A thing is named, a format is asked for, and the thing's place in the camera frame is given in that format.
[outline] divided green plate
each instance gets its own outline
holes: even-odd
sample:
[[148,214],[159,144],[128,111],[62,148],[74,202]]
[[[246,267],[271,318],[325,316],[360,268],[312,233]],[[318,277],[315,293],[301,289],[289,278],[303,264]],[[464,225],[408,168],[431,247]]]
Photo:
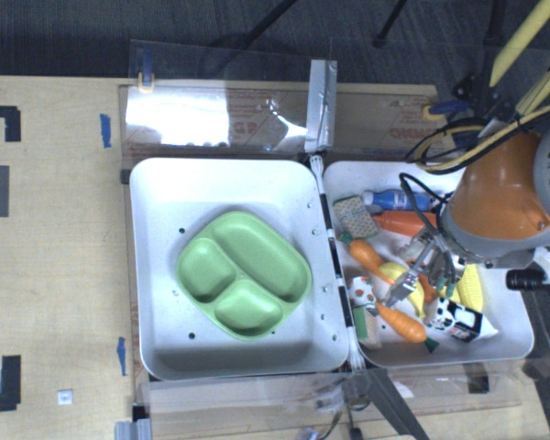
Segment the divided green plate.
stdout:
[[303,256],[247,212],[229,212],[188,243],[177,260],[181,289],[214,323],[240,339],[272,332],[312,285]]

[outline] blue bottle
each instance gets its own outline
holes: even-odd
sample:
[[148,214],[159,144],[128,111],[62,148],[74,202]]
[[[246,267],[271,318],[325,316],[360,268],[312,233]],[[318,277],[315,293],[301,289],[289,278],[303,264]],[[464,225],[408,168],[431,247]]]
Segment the blue bottle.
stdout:
[[[414,192],[413,197],[420,212],[430,210],[430,196],[422,192]],[[381,208],[382,210],[413,210],[412,203],[406,193],[400,189],[389,189],[383,192],[364,191],[362,199],[365,206]]]

